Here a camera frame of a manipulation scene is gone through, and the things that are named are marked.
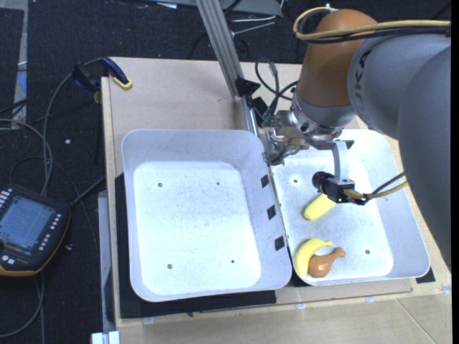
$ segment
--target dark background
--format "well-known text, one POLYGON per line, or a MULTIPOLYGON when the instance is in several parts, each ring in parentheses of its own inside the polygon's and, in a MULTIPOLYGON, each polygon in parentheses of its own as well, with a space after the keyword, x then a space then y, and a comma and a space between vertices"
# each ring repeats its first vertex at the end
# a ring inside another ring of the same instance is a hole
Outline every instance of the dark background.
MULTIPOLYGON (((330 3, 335 8, 358 9, 377 21, 450 19, 451 0, 288 0, 275 25, 246 34, 237 42, 241 61, 268 57, 274 62, 298 63, 306 44, 292 35, 293 20, 304 10, 330 3)), ((0 9, 0 111, 13 103, 22 16, 0 9)), ((228 20, 247 18, 231 12, 228 20)), ((237 31, 258 23, 229 23, 237 31)), ((155 3, 129 0, 29 0, 27 52, 27 121, 42 131, 49 99, 61 80, 79 61, 101 56, 187 59, 204 25, 195 7, 168 9, 155 3)), ((214 60, 208 40, 197 46, 194 59, 214 60)), ((101 75, 97 65, 91 70, 101 75)), ((71 200, 105 170, 100 142, 100 106, 75 84, 64 86, 49 121, 49 143, 59 165, 49 185, 49 196, 71 200)), ((0 131, 0 183, 10 179, 22 159, 40 157, 41 142, 28 130, 0 131)), ((42 160, 18 166, 11 178, 31 190, 43 184, 42 160)), ((73 211, 72 226, 57 256, 44 269, 46 296, 44 328, 47 343, 89 343, 100 332, 97 193, 73 211)), ((37 306, 32 278, 0 278, 0 334, 23 325, 37 306)), ((24 332, 0 343, 40 343, 40 320, 24 332)))

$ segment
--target display screen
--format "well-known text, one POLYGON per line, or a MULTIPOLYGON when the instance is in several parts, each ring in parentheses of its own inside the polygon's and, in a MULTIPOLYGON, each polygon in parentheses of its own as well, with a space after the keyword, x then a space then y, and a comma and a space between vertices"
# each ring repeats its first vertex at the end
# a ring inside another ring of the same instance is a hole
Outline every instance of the display screen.
POLYGON ((31 249, 54 213, 53 208, 15 196, 0 219, 0 238, 6 238, 23 249, 31 249))

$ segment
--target black floor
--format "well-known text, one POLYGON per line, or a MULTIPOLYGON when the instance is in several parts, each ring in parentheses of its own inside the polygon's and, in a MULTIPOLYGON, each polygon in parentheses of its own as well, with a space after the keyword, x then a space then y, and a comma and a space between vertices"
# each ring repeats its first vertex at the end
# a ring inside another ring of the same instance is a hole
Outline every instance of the black floor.
MULTIPOLYGON (((275 62, 301 62, 306 45, 292 35, 292 23, 303 10, 330 3, 336 8, 358 9, 377 21, 395 19, 450 19, 451 0, 288 0, 275 25, 246 34, 238 41, 242 61, 269 57, 275 62)), ((228 19, 247 14, 227 15, 228 19)), ((254 23, 230 23, 237 31, 254 23)), ((79 61, 101 56, 186 59, 204 25, 194 7, 168 9, 144 1, 29 0, 27 53, 28 123, 43 129, 43 116, 53 91, 79 61)), ((11 33, 9 38, 16 37, 11 33)), ((0 57, 17 42, 0 42, 0 57)), ((200 42, 194 59, 215 59, 209 42, 200 42)), ((11 77, 11 65, 0 75, 11 77)), ((94 65, 91 70, 101 75, 94 65)), ((11 90, 0 104, 12 103, 11 90)), ((65 85, 52 108, 49 144, 56 162, 49 185, 51 197, 71 200, 104 174, 100 145, 100 106, 89 92, 65 85)), ((27 130, 0 132, 0 183, 9 180, 39 191, 43 183, 41 142, 27 130)), ((91 333, 102 330, 98 265, 97 193, 78 204, 70 233, 57 256, 44 269, 44 332, 46 343, 89 343, 91 333)), ((22 326, 37 306, 32 278, 0 278, 0 335, 22 326)), ((22 333, 0 343, 40 343, 40 317, 22 333)))

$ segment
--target wooden table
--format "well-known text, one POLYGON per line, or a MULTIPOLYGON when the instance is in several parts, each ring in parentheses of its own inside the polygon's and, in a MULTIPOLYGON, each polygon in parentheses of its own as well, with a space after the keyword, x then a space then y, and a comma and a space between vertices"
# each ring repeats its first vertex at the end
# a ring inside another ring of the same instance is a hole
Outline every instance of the wooden table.
MULTIPOLYGON (((123 90, 102 80, 105 162, 110 223, 115 327, 125 343, 451 343, 451 274, 419 209, 407 191, 431 259, 435 282, 415 279, 361 282, 328 287, 287 286, 277 303, 236 310, 155 317, 120 317, 115 177, 123 172, 121 141, 136 128, 244 128, 240 104, 230 97, 218 62, 113 58, 132 79, 123 90)), ((280 86, 298 79, 301 66, 278 64, 280 86)), ((246 79, 257 81, 254 64, 242 63, 246 79)), ((270 82, 267 66, 260 72, 270 82)), ((270 100, 265 88, 256 95, 270 100)), ((279 108, 288 109, 281 101, 279 108)), ((348 127, 365 128, 360 120, 348 127)), ((387 138, 401 166, 397 142, 387 138)))

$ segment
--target table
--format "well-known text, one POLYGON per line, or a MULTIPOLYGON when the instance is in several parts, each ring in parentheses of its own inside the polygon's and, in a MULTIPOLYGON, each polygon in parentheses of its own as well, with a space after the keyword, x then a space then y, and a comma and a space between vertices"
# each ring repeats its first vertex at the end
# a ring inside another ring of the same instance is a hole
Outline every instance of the table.
MULTIPOLYGON (((121 141, 136 128, 242 129, 240 104, 230 97, 218 62, 136 59, 113 60, 132 79, 123 90, 109 77, 102 79, 102 105, 107 176, 107 213, 113 285, 114 322, 124 343, 451 343, 451 274, 417 208, 410 204, 430 255, 434 282, 394 279, 328 287, 287 286, 275 292, 277 303, 218 312, 197 312, 144 319, 120 317, 115 177, 123 172, 121 141)), ((254 64, 242 62, 248 80, 257 81, 254 64)), ((280 86, 298 79, 301 66, 278 64, 280 86)), ((260 73, 270 78, 267 66, 260 73)), ((272 98, 265 88, 256 93, 272 98)), ((286 101, 280 109, 288 109, 286 101)), ((348 127, 365 128, 360 120, 348 127)), ((397 142, 387 138, 397 165, 397 142)))

